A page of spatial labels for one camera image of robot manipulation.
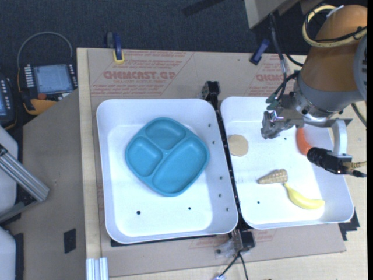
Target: cardboard sheet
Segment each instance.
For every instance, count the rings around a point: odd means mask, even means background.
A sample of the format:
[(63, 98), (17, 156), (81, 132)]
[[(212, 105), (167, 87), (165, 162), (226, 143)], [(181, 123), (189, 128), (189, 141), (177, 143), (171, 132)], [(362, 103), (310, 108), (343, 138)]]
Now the cardboard sheet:
[[(97, 106), (107, 99), (196, 98), (206, 81), (218, 81), (219, 100), (229, 96), (269, 96), (283, 74), (276, 54), (264, 54), (256, 66), (251, 54), (220, 52), (124, 50), (125, 62), (118, 65), (112, 50), (88, 50), (93, 122)], [(304, 61), (305, 57), (296, 57)], [(289, 63), (288, 72), (299, 67)], [(287, 92), (292, 83), (287, 85)], [(105, 229), (103, 185), (100, 169), (97, 124), (93, 123), (97, 198), (102, 256), (108, 258), (110, 277), (227, 264), (215, 248), (228, 235), (179, 239), (127, 246), (112, 246)], [(246, 261), (308, 256), (345, 251), (338, 224), (253, 230), (256, 246)]]

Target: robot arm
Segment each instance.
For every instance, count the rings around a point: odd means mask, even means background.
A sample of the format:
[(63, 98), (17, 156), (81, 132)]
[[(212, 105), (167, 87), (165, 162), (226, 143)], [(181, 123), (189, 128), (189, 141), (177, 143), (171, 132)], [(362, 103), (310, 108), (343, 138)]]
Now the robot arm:
[[(307, 25), (323, 11), (329, 12), (328, 18), (312, 40)], [(358, 5), (324, 5), (307, 15), (302, 32), (312, 47), (301, 70), (291, 76), (295, 79), (293, 91), (268, 98), (270, 105), (262, 120), (263, 138), (278, 137), (282, 131), (304, 124), (332, 127), (334, 150), (312, 149), (308, 159), (332, 173), (349, 173), (344, 167), (351, 162), (351, 156), (346, 155), (347, 139), (342, 139), (341, 134), (350, 120), (341, 123), (332, 116), (350, 104), (367, 101), (367, 20), (367, 8)]]

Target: yellow banana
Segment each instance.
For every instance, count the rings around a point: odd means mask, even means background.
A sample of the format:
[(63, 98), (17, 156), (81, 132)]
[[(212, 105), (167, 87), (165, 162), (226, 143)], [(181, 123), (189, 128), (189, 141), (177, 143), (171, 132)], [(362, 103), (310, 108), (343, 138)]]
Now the yellow banana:
[(287, 183), (284, 183), (284, 187), (287, 189), (289, 199), (292, 201), (292, 203), (298, 205), (300, 208), (317, 209), (325, 205), (324, 200), (309, 199), (291, 188)]

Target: blue plate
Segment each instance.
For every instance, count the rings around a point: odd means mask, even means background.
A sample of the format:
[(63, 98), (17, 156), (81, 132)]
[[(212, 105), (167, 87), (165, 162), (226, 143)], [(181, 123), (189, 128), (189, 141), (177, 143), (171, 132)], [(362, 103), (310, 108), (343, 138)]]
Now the blue plate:
[(131, 139), (125, 159), (130, 170), (155, 192), (177, 196), (204, 171), (210, 153), (192, 131), (171, 118), (160, 117)]

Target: orange carrot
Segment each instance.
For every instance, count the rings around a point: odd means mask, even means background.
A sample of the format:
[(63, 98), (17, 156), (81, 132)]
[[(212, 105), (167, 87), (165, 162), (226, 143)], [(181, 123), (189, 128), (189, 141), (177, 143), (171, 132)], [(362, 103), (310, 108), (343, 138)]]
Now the orange carrot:
[(304, 128), (297, 128), (297, 145), (299, 151), (305, 156), (307, 155), (308, 151), (312, 148), (312, 146), (305, 139)]

